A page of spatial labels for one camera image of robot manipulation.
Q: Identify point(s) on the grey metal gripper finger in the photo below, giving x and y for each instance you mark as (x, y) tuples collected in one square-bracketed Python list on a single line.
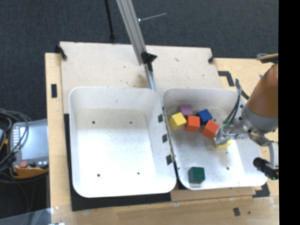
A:
[(219, 136), (227, 136)]

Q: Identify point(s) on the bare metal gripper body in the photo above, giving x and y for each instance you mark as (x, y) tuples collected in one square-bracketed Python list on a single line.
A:
[(254, 135)]

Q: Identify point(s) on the yellow cube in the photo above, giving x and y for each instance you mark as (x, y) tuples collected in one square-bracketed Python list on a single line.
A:
[(177, 121), (222, 146)]

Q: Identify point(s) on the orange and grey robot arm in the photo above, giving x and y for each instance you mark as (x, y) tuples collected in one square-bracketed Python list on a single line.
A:
[(264, 95)]

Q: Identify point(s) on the orange cube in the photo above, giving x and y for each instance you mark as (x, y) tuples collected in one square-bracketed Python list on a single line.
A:
[(209, 129), (192, 123)]

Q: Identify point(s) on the blue cube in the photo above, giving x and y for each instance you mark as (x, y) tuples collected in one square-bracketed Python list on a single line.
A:
[(204, 116)]

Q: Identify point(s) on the white plastic tray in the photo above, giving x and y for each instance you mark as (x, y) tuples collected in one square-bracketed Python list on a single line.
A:
[(211, 163), (117, 144)]

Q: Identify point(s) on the purple cube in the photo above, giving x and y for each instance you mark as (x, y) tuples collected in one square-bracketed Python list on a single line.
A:
[(185, 109)]

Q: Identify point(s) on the green cube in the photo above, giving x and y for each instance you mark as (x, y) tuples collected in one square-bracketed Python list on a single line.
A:
[(196, 176)]

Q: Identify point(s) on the pale wood board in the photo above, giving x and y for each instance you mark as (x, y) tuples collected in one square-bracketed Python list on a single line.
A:
[(105, 64)]

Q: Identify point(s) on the black cylinder on white bracket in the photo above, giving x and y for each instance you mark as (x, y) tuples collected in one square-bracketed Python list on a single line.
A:
[(266, 166)]

